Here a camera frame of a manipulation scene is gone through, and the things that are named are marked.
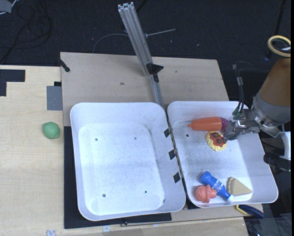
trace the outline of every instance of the toy bread slice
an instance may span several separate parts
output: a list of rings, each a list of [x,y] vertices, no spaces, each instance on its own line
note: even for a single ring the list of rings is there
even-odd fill
[[[230,177],[227,181],[227,191],[234,196],[252,193],[248,187],[233,177]]]

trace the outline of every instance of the gray metal object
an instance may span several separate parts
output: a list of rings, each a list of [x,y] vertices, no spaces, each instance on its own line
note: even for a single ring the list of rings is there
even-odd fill
[[[154,100],[157,104],[164,107],[163,98],[159,81],[157,81],[157,72],[152,73],[147,65],[154,64],[147,45],[145,34],[142,31],[140,21],[133,2],[118,5],[118,11],[123,20],[127,34],[131,40],[133,49],[141,64],[143,74],[150,77],[150,84]]]

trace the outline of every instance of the light wood surface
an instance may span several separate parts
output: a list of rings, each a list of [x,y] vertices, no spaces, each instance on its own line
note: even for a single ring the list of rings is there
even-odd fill
[[[109,63],[108,56],[103,55],[100,59],[97,55],[64,54],[64,62],[70,66],[71,73],[75,74],[75,64],[84,62],[98,64]],[[125,67],[133,61],[138,62],[133,57],[110,56],[117,64],[124,63]],[[182,63],[175,62],[170,58],[154,58],[154,62],[164,65],[165,69],[161,72],[160,81],[162,86],[163,99],[166,104],[173,100],[180,100],[184,95],[171,85],[172,80],[165,83],[166,74],[168,76],[180,76],[176,79],[179,83],[188,73],[188,62],[190,62],[190,70],[200,70],[197,79],[183,89],[189,92],[198,92],[198,87],[202,88],[202,92],[192,96],[188,95],[185,100],[227,100],[227,94],[219,72],[218,64],[215,60],[203,60],[200,66],[197,60],[181,60]],[[103,227],[90,227],[80,229],[64,229],[64,140],[63,127],[64,119],[62,111],[48,111],[46,100],[46,87],[53,86],[55,81],[63,82],[63,91],[67,82],[65,75],[61,76],[59,67],[39,67],[39,66],[0,66],[0,69],[24,69],[26,71],[26,79],[23,83],[8,82],[7,96],[0,97],[0,235],[46,235],[47,230],[55,230],[56,235],[106,235],[103,234]],[[136,70],[136,66],[131,69],[140,80],[140,71]],[[198,81],[204,77],[205,82]],[[96,95],[99,101],[110,101],[104,98],[109,94],[101,90],[99,77],[93,78],[94,87],[98,87]],[[114,84],[105,81],[112,91],[123,90],[122,86],[129,86],[127,90],[130,92],[140,92],[141,84],[134,87],[128,77],[114,77]],[[204,88],[211,88],[209,85],[215,83],[215,88],[222,90],[213,98],[213,93],[207,96],[208,91]],[[79,92],[78,88],[71,88],[71,91]],[[71,104],[78,101],[70,95]],[[142,101],[152,101],[152,95],[147,96]],[[53,121],[57,123],[61,129],[58,139],[47,139],[42,133],[42,125],[45,122]],[[111,225],[109,235],[216,235],[227,233],[228,235],[248,235],[244,224],[242,214],[232,206],[205,208],[196,210],[183,209],[172,214],[172,221],[157,224],[137,224],[132,226]]]

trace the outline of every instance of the blue bottle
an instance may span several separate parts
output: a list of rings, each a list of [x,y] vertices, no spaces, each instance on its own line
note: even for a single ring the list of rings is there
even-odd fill
[[[213,177],[210,172],[206,171],[199,179],[200,182],[207,185],[209,184],[211,188],[214,188],[217,191],[218,196],[224,197],[227,201],[233,202],[234,196],[230,194],[225,185],[221,183],[218,179]]]

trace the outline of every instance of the yellow ring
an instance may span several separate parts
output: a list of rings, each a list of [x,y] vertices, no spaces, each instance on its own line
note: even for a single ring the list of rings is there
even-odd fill
[[[291,46],[291,42],[290,42],[290,40],[287,39],[287,38],[284,37],[284,36],[275,35],[275,36],[270,37],[270,38],[268,39],[268,41],[267,41],[267,46],[268,46],[268,48],[269,48],[273,53],[275,53],[275,54],[277,54],[277,55],[280,55],[280,56],[283,56],[283,57],[286,57],[286,58],[290,58],[290,57],[291,57],[291,54],[290,54],[290,53],[283,53],[283,52],[280,52],[280,51],[278,51],[277,49],[275,49],[275,48],[272,46],[271,41],[272,41],[273,39],[281,39],[281,40],[284,40],[284,41],[286,41],[286,42]]]

